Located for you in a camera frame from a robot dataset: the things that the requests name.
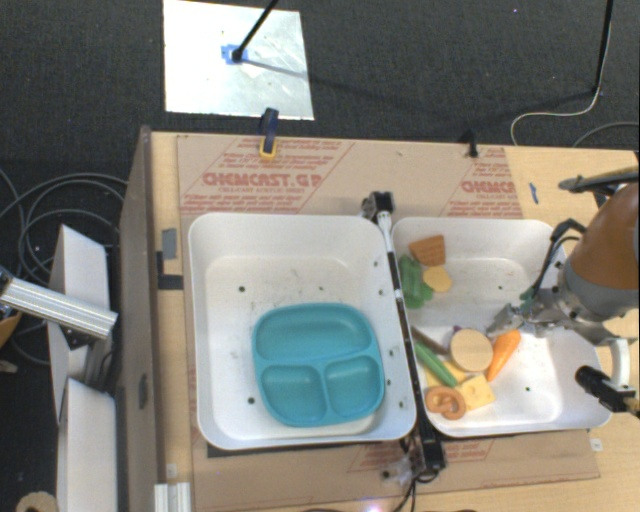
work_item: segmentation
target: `cardboard surface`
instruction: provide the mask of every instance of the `cardboard surface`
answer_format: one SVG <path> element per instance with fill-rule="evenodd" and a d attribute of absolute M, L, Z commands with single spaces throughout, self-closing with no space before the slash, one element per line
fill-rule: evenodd
<path fill-rule="evenodd" d="M 147 510 L 154 485 L 164 475 L 161 394 L 156 381 L 158 358 L 154 336 L 157 279 L 153 266 L 155 237 L 150 221 L 150 133 L 143 129 L 120 218 L 122 370 L 118 380 L 117 415 L 119 507 Z"/>
<path fill-rule="evenodd" d="M 467 147 L 335 139 L 278 140 L 260 158 L 259 137 L 178 136 L 180 210 L 356 215 L 374 190 L 391 190 L 408 215 L 521 218 L 500 147 L 473 159 Z"/>
<path fill-rule="evenodd" d="M 183 138 L 203 140 L 202 143 L 197 144 L 197 151 L 190 153 L 194 163 L 202 162 L 200 169 L 193 171 L 196 173 L 196 181 L 198 176 L 207 172 L 212 162 L 215 162 L 216 158 L 224 153 L 225 148 L 237 139 L 233 136 L 153 134 L 153 193 L 155 204 L 162 205 L 155 208 L 153 212 L 156 223 L 157 249 L 161 247 L 161 230 L 178 229 L 178 238 L 181 236 L 177 211 L 179 194 L 176 175 L 178 162 L 181 160 L 180 141 Z M 287 207 L 293 208 L 295 206 L 297 211 L 303 213 L 322 213 L 323 208 L 326 208 L 324 211 L 331 213 L 355 214 L 359 210 L 360 201 L 370 191 L 391 189 L 394 191 L 398 204 L 398 214 L 434 215 L 443 211 L 451 211 L 446 210 L 451 201 L 444 201 L 443 204 L 441 200 L 442 187 L 444 186 L 441 183 L 443 176 L 452 176 L 451 179 L 454 181 L 457 179 L 457 188 L 453 186 L 453 190 L 451 190 L 452 185 L 449 184 L 448 198 L 455 197 L 456 193 L 461 194 L 461 191 L 464 191 L 463 182 L 481 181 L 475 176 L 471 180 L 464 179 L 465 175 L 470 172 L 470 164 L 465 168 L 458 169 L 457 174 L 455 168 L 451 171 L 451 167 L 447 166 L 452 165 L 446 160 L 451 159 L 451 153 L 454 150 L 458 153 L 458 160 L 468 162 L 466 147 L 462 145 L 343 142 L 352 144 L 352 147 L 348 153 L 345 152 L 346 156 L 343 156 L 333 171 L 326 174 L 325 179 L 320 181 L 321 186 L 309 186 L 308 191 L 303 191 L 302 195 L 298 194 L 300 197 L 292 199 L 287 203 Z M 480 149 L 482 154 L 483 151 L 491 148 Z M 634 159 L 631 153 L 613 151 L 500 148 L 498 152 L 502 152 L 506 156 L 510 174 L 509 181 L 513 183 L 515 195 L 520 205 L 520 214 L 528 218 L 538 218 L 550 224 L 564 220 L 569 215 L 580 222 L 588 222 L 595 212 L 595 204 L 591 196 L 570 196 L 570 202 L 568 202 L 566 192 L 558 193 L 556 186 L 560 179 L 578 173 L 591 175 L 633 165 Z M 343 167 L 342 162 L 345 160 L 348 162 L 348 159 L 353 155 L 358 158 L 351 161 L 348 167 L 346 165 Z M 417 173 L 416 168 L 422 169 L 422 174 L 414 174 Z M 443 168 L 449 169 L 453 174 L 443 172 L 443 175 L 439 175 L 437 169 Z M 531 183 L 536 188 L 537 202 L 532 194 Z M 220 194 L 231 194 L 232 197 L 237 192 L 222 190 L 223 185 L 216 185 L 216 187 L 218 187 L 217 192 Z M 440 198 L 437 205 L 424 202 L 424 197 L 427 195 L 425 191 L 428 190 L 439 191 L 435 194 Z M 474 207 L 486 206 L 482 203 L 491 202 L 493 195 L 504 195 L 499 187 L 494 192 L 476 190 L 473 193 L 476 194 L 476 197 L 471 202 L 479 202 L 479 204 L 473 205 Z M 513 198 L 496 199 L 507 199 L 513 202 Z M 181 260 L 181 247 L 179 247 L 177 257 L 165 262 L 165 272 L 181 273 Z M 388 483 L 385 485 L 380 479 L 381 468 L 389 467 L 393 459 L 397 460 L 397 445 L 391 446 L 386 443 L 375 446 L 356 445 L 355 447 L 329 450 L 268 454 L 265 457 L 268 458 L 269 463 L 265 463 L 264 466 L 261 463 L 256 466 L 258 459 L 254 458 L 254 455 L 208 458 L 207 451 L 204 449 L 206 446 L 203 446 L 202 441 L 198 439 L 197 429 L 189 424 L 188 402 L 184 400 L 187 396 L 188 383 L 193 384 L 195 381 L 189 376 L 186 364 L 186 347 L 178 342 L 181 333 L 184 332 L 180 325 L 181 322 L 184 325 L 184 315 L 181 314 L 180 309 L 183 302 L 184 299 L 179 291 L 162 291 L 158 294 L 158 309 L 163 312 L 159 318 L 160 367 L 163 369 L 162 402 L 165 409 L 162 423 L 165 432 L 165 455 L 172 469 L 171 475 L 175 477 L 176 481 L 191 480 L 195 477 L 197 510 L 253 510 L 256 508 L 281 510 L 282 507 L 294 503 L 301 504 L 302 508 L 308 508 L 303 505 L 332 499 L 327 495 L 318 496 L 314 489 L 318 489 L 326 483 L 326 481 L 322 481 L 323 477 L 331 477 L 336 474 L 341 475 L 342 478 L 336 479 L 337 484 L 331 489 L 331 495 L 344 497 L 333 498 L 334 500 L 379 496 L 380 498 L 372 499 L 367 503 L 379 504 L 389 509 L 397 504 L 403 491 L 402 486 L 389 486 Z M 625 325 L 626 327 L 623 328 L 637 332 L 637 315 L 631 315 Z M 632 354 L 637 354 L 637 345 L 633 350 L 635 352 Z M 603 365 L 606 370 L 606 360 L 603 361 Z M 637 385 L 637 364 L 635 363 L 633 371 L 635 372 L 633 377 L 635 382 L 632 380 L 632 384 Z M 615 444 L 616 436 L 628 436 L 630 439 L 635 439 L 636 433 L 631 430 L 632 422 L 629 420 L 633 420 L 633 418 L 630 416 L 626 418 L 615 417 L 610 425 L 596 429 L 597 435 L 601 435 L 603 438 L 610 435 L 612 444 Z M 454 445 L 451 447 L 447 445 L 447 453 L 450 458 L 449 467 L 438 481 L 419 488 L 421 494 L 427 492 L 437 492 L 438 494 L 425 496 L 426 501 L 419 498 L 418 506 L 420 507 L 422 503 L 423 508 L 428 507 L 428 509 L 476 507 L 480 510 L 481 507 L 484 507 L 485 510 L 498 511 L 513 510 L 514 508 L 530 509 L 535 504 L 535 506 L 545 507 L 546 510 L 566 510 L 564 505 L 571 503 L 575 506 L 574 508 L 597 510 L 598 507 L 611 505 L 611 499 L 604 497 L 603 493 L 606 492 L 605 489 L 609 489 L 613 485 L 613 488 L 621 496 L 618 500 L 620 507 L 616 509 L 631 510 L 628 507 L 632 501 L 630 493 L 633 485 L 637 486 L 638 484 L 639 468 L 637 454 L 634 458 L 628 450 L 624 453 L 617 451 L 615 453 L 605 452 L 604 455 L 599 454 L 599 459 L 603 461 L 601 467 L 603 468 L 603 480 L 605 480 L 602 483 L 601 480 L 597 480 L 589 483 L 569 482 L 561 487 L 494 488 L 503 485 L 519 486 L 528 483 L 594 478 L 598 475 L 594 455 L 587 442 L 589 437 L 585 432 L 560 432 L 534 434 L 533 436 L 535 438 L 531 439 L 529 436 L 500 438 L 494 440 L 490 445 L 486 444 L 486 440 L 478 442 L 477 445 L 474 444 L 476 441 L 462 441 L 459 443 L 464 444 L 457 444 L 458 447 L 455 448 Z M 639 445 L 638 442 L 635 445 L 632 443 L 631 446 L 635 447 L 630 450 L 633 451 Z M 312 458 L 305 459 L 305 454 L 311 454 Z M 285 480 L 288 485 L 284 485 L 283 479 L 287 477 L 290 478 Z M 247 486 L 247 481 L 250 481 L 252 485 Z M 277 487 L 274 492 L 272 485 L 282 487 Z M 440 494 L 441 491 L 463 488 L 461 486 L 464 488 L 492 488 L 492 490 L 490 492 Z M 565 501 L 560 503 L 553 496 L 555 492 L 562 492 L 563 495 L 569 494 L 564 498 Z M 362 502 L 345 502 L 341 503 L 338 508 L 345 511 L 362 510 L 362 506 Z"/>

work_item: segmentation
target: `black cable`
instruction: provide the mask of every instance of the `black cable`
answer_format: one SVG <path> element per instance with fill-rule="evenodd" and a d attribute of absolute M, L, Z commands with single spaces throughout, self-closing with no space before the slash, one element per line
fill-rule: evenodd
<path fill-rule="evenodd" d="M 628 127 L 638 128 L 640 126 L 640 124 L 635 122 L 635 121 L 618 121 L 618 122 L 615 122 L 615 123 L 603 124 L 602 126 L 598 126 L 597 128 L 594 128 L 593 130 L 590 130 L 587 133 L 585 133 L 584 135 L 578 137 L 576 139 L 576 141 L 573 144 L 571 144 L 571 147 L 572 148 L 577 148 L 580 144 L 582 144 L 589 137 L 591 137 L 592 135 L 595 135 L 596 133 L 600 133 L 603 130 L 609 130 L 611 128 L 619 128 L 619 127 L 627 127 L 627 126 Z"/>
<path fill-rule="evenodd" d="M 547 254 L 544 257 L 543 260 L 543 264 L 542 264 L 542 270 L 540 271 L 540 275 L 538 276 L 538 278 L 535 280 L 535 282 L 531 285 L 531 298 L 535 297 L 535 295 L 538 293 L 538 290 L 540 290 L 540 286 L 542 285 L 542 280 L 544 279 L 544 276 L 547 272 L 547 269 L 549 268 L 549 265 L 551 265 L 551 262 L 553 261 L 553 258 L 558 250 L 558 241 L 564 236 L 564 234 L 569 231 L 570 229 L 574 229 L 576 231 L 578 231 L 581 234 L 584 234 L 586 231 L 586 228 L 580 224 L 578 221 L 574 220 L 574 219 L 567 219 L 563 222 L 561 222 L 560 224 L 558 224 L 553 232 L 551 233 L 551 236 L 549 237 L 551 240 L 551 244 L 549 245 L 549 249 L 547 250 Z M 570 238 L 566 238 L 565 240 L 562 240 L 560 245 L 562 245 L 564 242 L 566 242 L 566 240 L 568 240 Z"/>
<path fill-rule="evenodd" d="M 47 180 L 47 181 L 45 181 L 43 183 L 40 183 L 39 185 L 36 185 L 32 189 L 28 190 L 27 192 L 25 192 L 24 194 L 22 194 L 21 196 L 16 198 L 15 201 L 13 201 L 12 203 L 9 203 L 9 206 L 7 206 L 4 210 L 2 210 L 2 212 L 0 212 L 0 220 L 12 208 L 15 208 L 16 206 L 21 204 L 22 201 L 26 200 L 29 196 L 31 196 L 32 194 L 35 194 L 36 192 L 38 192 L 39 190 L 42 190 L 43 188 L 46 188 L 46 187 L 51 186 L 51 185 L 54 185 L 56 183 L 60 183 L 61 181 L 66 181 L 66 180 L 71 180 L 71 179 L 84 179 L 84 178 L 111 181 L 111 182 L 118 183 L 118 184 L 120 184 L 122 186 L 125 186 L 125 187 L 127 186 L 127 182 L 124 181 L 124 180 L 121 180 L 120 178 L 116 178 L 114 176 L 109 176 L 107 174 L 97 174 L 97 173 L 90 173 L 90 172 L 69 174 L 67 176 L 60 176 L 58 178 L 52 178 L 52 179 Z"/>
<path fill-rule="evenodd" d="M 402 499 L 402 501 L 398 504 L 396 508 L 393 509 L 392 512 L 400 512 L 409 501 L 409 498 L 411 498 L 411 512 L 413 512 L 416 508 L 416 479 L 415 478 L 411 481 L 411 484 L 409 485 L 409 489 L 407 490 L 407 493 L 404 495 L 404 498 Z"/>
<path fill-rule="evenodd" d="M 44 192 L 42 192 L 42 194 L 40 194 L 37 199 L 33 202 L 33 204 L 31 205 L 31 208 L 29 209 L 29 212 L 27 213 L 27 217 L 26 217 L 26 224 L 28 224 L 31 221 L 31 217 L 33 216 L 33 213 L 35 212 L 36 208 L 40 205 L 40 203 L 51 193 L 55 192 L 56 190 L 59 190 L 63 187 L 68 187 L 68 186 L 90 186 L 90 187 L 97 187 L 97 188 L 101 188 L 103 190 L 105 190 L 106 192 L 108 192 L 109 194 L 111 194 L 113 197 L 115 197 L 121 204 L 124 202 L 124 197 L 122 197 L 122 195 L 120 195 L 114 188 L 105 185 L 104 183 L 101 183 L 99 181 L 91 181 L 91 180 L 86 180 L 86 179 L 72 179 L 72 180 L 67 180 L 58 184 L 55 184 L 51 187 L 49 187 L 48 189 L 46 189 Z M 40 269 L 42 271 L 45 272 L 45 274 L 49 273 L 49 269 L 47 269 L 46 267 L 44 267 L 41 262 L 40 259 L 38 258 L 38 256 L 35 254 L 33 247 L 31 246 L 31 240 L 29 238 L 28 235 L 28 228 L 26 228 L 24 225 L 22 227 L 22 232 L 27 231 L 27 236 L 25 238 L 25 247 L 27 249 L 27 251 L 29 252 L 29 255 L 31 256 L 31 258 L 34 260 L 34 262 L 40 267 Z"/>
<path fill-rule="evenodd" d="M 53 211 L 50 211 L 50 212 L 47 212 L 47 213 L 43 213 L 42 215 L 39 215 L 35 219 L 30 220 L 27 223 L 27 225 L 25 226 L 25 229 L 22 231 L 22 233 L 20 233 L 20 237 L 18 238 L 18 258 L 20 259 L 20 262 L 22 263 L 22 265 L 24 265 L 25 272 L 32 279 L 38 281 L 40 284 L 43 284 L 44 286 L 47 286 L 48 283 L 44 279 L 40 278 L 35 272 L 31 271 L 31 269 L 29 267 L 29 264 L 27 263 L 27 261 L 25 259 L 23 244 L 24 244 L 24 238 L 29 233 L 29 229 L 31 229 L 38 222 L 40 222 L 40 221 L 42 221 L 42 220 L 44 220 L 44 219 L 46 219 L 48 217 L 52 217 L 54 215 L 80 215 L 80 216 L 89 217 L 89 218 L 92 218 L 93 220 L 101 222 L 102 224 L 106 225 L 107 227 L 110 227 L 110 228 L 114 229 L 117 233 L 119 233 L 118 228 L 116 228 L 108 220 L 106 220 L 105 218 L 101 217 L 100 215 L 97 215 L 97 214 L 95 214 L 93 212 L 90 212 L 90 211 L 87 211 L 87 210 L 78 210 L 78 209 L 73 209 L 73 208 L 65 208 L 65 209 L 60 209 L 60 210 L 53 210 Z"/>
<path fill-rule="evenodd" d="M 418 482 L 419 484 L 430 484 L 436 478 L 438 478 L 438 476 L 439 476 L 439 473 L 436 473 L 435 475 L 430 475 L 428 478 L 422 477 L 422 476 L 418 476 L 416 478 L 416 482 Z"/>
<path fill-rule="evenodd" d="M 99 223 L 102 223 L 103 225 L 106 225 L 110 229 L 110 233 L 112 237 L 112 245 L 110 247 L 112 247 L 112 250 L 114 251 L 114 253 L 117 252 L 117 247 L 119 245 L 118 228 L 114 224 L 109 222 L 107 219 L 105 219 L 104 217 L 101 217 L 96 213 L 93 213 L 91 211 L 84 210 L 84 209 L 64 208 L 64 209 L 56 209 L 56 210 L 45 212 L 35 218 L 33 218 L 33 216 L 35 214 L 36 209 L 40 206 L 42 201 L 47 196 L 49 196 L 51 193 L 55 192 L 56 190 L 59 190 L 63 187 L 68 187 L 68 186 L 89 186 L 89 187 L 99 188 L 106 191 L 115 199 L 117 199 L 120 203 L 122 203 L 124 201 L 123 196 L 113 187 L 106 185 L 105 183 L 102 183 L 102 181 L 115 183 L 121 186 L 126 186 L 127 185 L 126 181 L 121 180 L 119 178 L 115 178 L 113 176 L 108 176 L 105 174 L 76 173 L 76 174 L 70 174 L 67 176 L 61 176 L 58 178 L 47 180 L 43 183 L 40 183 L 32 187 L 30 190 L 28 190 L 23 194 L 18 194 L 15 186 L 13 185 L 13 182 L 2 169 L 0 169 L 0 178 L 2 178 L 2 180 L 7 184 L 13 196 L 13 201 L 11 201 L 9 205 L 6 206 L 0 212 L 0 221 L 2 221 L 5 215 L 7 215 L 13 208 L 18 209 L 18 214 L 20 217 L 20 234 L 19 234 L 19 239 L 17 244 L 19 263 L 18 263 L 18 270 L 16 272 L 16 275 L 22 274 L 24 270 L 24 272 L 28 274 L 33 280 L 38 281 L 39 283 L 47 286 L 47 282 L 41 279 L 37 275 L 37 272 L 43 271 L 46 274 L 49 274 L 50 270 L 48 268 L 48 265 L 51 263 L 51 261 L 53 261 L 53 257 L 43 260 L 37 254 L 35 254 L 33 246 L 31 245 L 29 232 L 30 232 L 30 229 L 35 224 L 52 216 L 78 215 L 78 216 L 88 217 L 94 221 L 97 221 Z M 24 203 L 28 200 L 31 200 L 32 197 L 35 196 L 35 194 L 37 194 L 38 192 L 40 192 L 40 194 L 35 198 L 35 200 L 32 201 L 28 214 L 25 214 Z M 31 259 L 33 259 L 33 261 L 35 262 L 35 267 L 32 267 L 29 264 L 29 262 L 27 261 L 27 257 L 30 257 Z M 17 338 L 29 332 L 39 330 L 45 325 L 46 325 L 45 322 L 41 322 L 36 326 L 16 332 L 11 337 L 10 345 L 14 348 L 16 353 L 18 353 L 18 355 L 20 355 L 30 363 L 33 363 L 38 366 L 50 366 L 50 362 L 44 359 L 35 357 L 29 352 L 27 352 L 26 350 L 24 350 L 24 348 L 22 348 L 17 342 Z M 113 350 L 111 350 L 110 352 L 108 352 L 103 356 L 100 362 L 100 373 L 104 372 L 105 364 L 107 363 L 109 358 L 113 359 L 116 353 L 116 349 L 117 347 L 114 347 Z"/>
<path fill-rule="evenodd" d="M 121 311 L 121 264 L 120 264 L 120 239 L 115 229 L 111 230 L 112 250 L 108 254 L 109 295 L 111 298 L 111 310 L 116 313 Z M 117 321 L 112 331 L 112 355 L 107 367 L 104 379 L 101 380 L 100 390 L 115 396 L 117 383 L 122 371 L 122 322 Z"/>
<path fill-rule="evenodd" d="M 9 187 L 9 191 L 13 194 L 14 201 L 17 201 L 20 197 L 18 195 L 18 191 L 16 190 L 16 187 L 13 185 L 13 182 L 11 181 L 11 179 L 9 179 L 9 176 L 7 176 L 7 174 L 2 170 L 1 167 L 0 167 L 0 177 L 7 184 L 7 187 Z M 24 208 L 22 207 L 21 204 L 18 204 L 18 215 L 20 216 L 20 229 L 22 230 L 24 229 L 24 226 L 25 226 L 25 218 L 24 218 Z M 16 275 L 20 274 L 21 272 L 22 272 L 22 267 L 20 266 L 20 263 L 18 263 Z"/>
<path fill-rule="evenodd" d="M 34 325 L 33 327 L 28 327 L 26 329 L 23 329 L 19 332 L 14 333 L 11 336 L 11 340 L 10 340 L 10 344 L 13 347 L 13 349 L 17 352 L 17 354 L 19 356 L 21 356 L 23 359 L 26 359 L 27 361 L 29 361 L 30 363 L 33 363 L 37 366 L 51 366 L 51 362 L 47 361 L 46 359 L 40 359 L 39 357 L 36 357 L 32 354 L 30 354 L 29 352 L 27 352 L 24 348 L 22 348 L 19 344 L 18 341 L 16 340 L 17 337 L 19 336 L 23 336 L 25 334 L 29 334 L 30 332 L 34 332 L 37 330 L 42 329 L 44 326 L 46 325 L 46 322 L 41 322 L 38 325 Z"/>
<path fill-rule="evenodd" d="M 551 263 L 553 263 L 554 258 L 556 257 L 558 250 L 560 249 L 560 247 L 562 246 L 562 244 L 564 244 L 565 242 L 569 241 L 569 240 L 574 240 L 574 241 L 579 241 L 580 238 L 578 238 L 577 236 L 565 236 L 563 238 L 561 238 L 560 240 L 557 240 L 555 242 L 553 242 L 550 246 L 549 246 L 549 250 L 547 251 L 547 255 L 545 256 L 544 259 L 544 263 L 542 264 L 542 270 L 540 271 L 540 275 L 538 276 L 538 279 L 536 279 L 535 283 L 533 283 L 533 295 L 535 296 L 538 291 L 540 290 L 540 286 L 542 286 L 542 281 L 544 280 L 544 276 L 547 273 L 547 270 L 549 270 L 549 267 L 551 266 Z"/>
<path fill-rule="evenodd" d="M 600 69 L 598 70 L 598 80 L 597 80 L 597 85 L 595 87 L 595 90 L 593 92 L 593 99 L 591 100 L 591 103 L 589 104 L 588 107 L 586 107 L 583 110 L 580 110 L 578 112 L 527 112 L 525 114 L 520 114 L 518 117 L 516 117 L 512 122 L 511 122 L 511 127 L 509 129 L 509 134 L 511 135 L 511 142 L 513 142 L 514 146 L 518 145 L 518 141 L 516 140 L 516 135 L 515 135 L 515 127 L 516 124 L 518 124 L 522 119 L 525 119 L 527 117 L 578 117 L 578 116 L 582 116 L 588 112 L 590 112 L 595 106 L 596 103 L 598 102 L 598 98 L 600 97 L 600 91 L 602 90 L 602 73 L 604 71 L 604 64 L 607 61 L 607 57 L 609 55 L 609 43 L 611 42 L 611 32 L 607 31 L 606 34 L 606 38 L 605 41 L 603 43 L 603 48 L 602 48 L 602 57 L 601 57 L 601 66 Z"/>

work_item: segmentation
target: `dark floor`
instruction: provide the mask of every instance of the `dark floor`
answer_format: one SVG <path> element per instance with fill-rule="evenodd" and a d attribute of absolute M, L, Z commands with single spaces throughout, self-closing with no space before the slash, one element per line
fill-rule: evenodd
<path fill-rule="evenodd" d="M 219 2 L 264 6 L 266 2 Z M 591 101 L 605 2 L 600 0 L 282 0 L 301 13 L 316 120 L 282 121 L 280 133 L 510 144 L 523 112 L 578 111 Z M 19 193 L 76 172 L 126 178 L 136 134 L 158 130 L 254 133 L 256 120 L 164 111 L 160 0 L 0 2 L 0 168 Z M 526 145 L 570 146 L 585 132 L 638 121 L 640 3 L 618 0 L 602 95 L 588 114 L 526 119 Z M 637 128 L 614 128 L 585 146 L 637 149 Z M 0 179 L 0 213 L 12 201 Z M 119 207 L 69 189 L 49 207 Z M 39 227 L 47 254 L 53 222 Z M 18 216 L 0 218 L 0 264 L 17 265 Z M 78 225 L 100 239 L 87 221 Z M 42 333 L 21 340 L 46 358 Z M 9 346 L 0 359 L 0 511 L 34 490 L 55 490 L 56 432 L 48 369 Z"/>

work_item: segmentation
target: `wooden toy slice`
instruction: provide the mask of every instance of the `wooden toy slice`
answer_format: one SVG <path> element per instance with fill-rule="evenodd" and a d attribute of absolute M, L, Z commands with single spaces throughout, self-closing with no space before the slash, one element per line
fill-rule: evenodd
<path fill-rule="evenodd" d="M 409 251 L 411 251 L 415 259 L 428 267 L 444 265 L 446 261 L 444 237 L 442 235 L 412 242 L 409 244 Z"/>
<path fill-rule="evenodd" d="M 451 338 L 453 361 L 468 372 L 483 372 L 493 359 L 491 341 L 475 329 L 461 329 Z"/>
<path fill-rule="evenodd" d="M 422 273 L 422 280 L 436 292 L 446 292 L 453 284 L 444 267 L 429 267 Z"/>

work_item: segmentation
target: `teal divided plate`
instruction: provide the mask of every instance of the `teal divided plate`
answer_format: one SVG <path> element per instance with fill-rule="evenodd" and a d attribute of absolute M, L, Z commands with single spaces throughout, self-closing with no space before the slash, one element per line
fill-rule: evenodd
<path fill-rule="evenodd" d="M 353 421 L 384 396 L 378 341 L 367 318 L 344 304 L 300 304 L 264 314 L 253 362 L 269 413 L 293 427 Z"/>

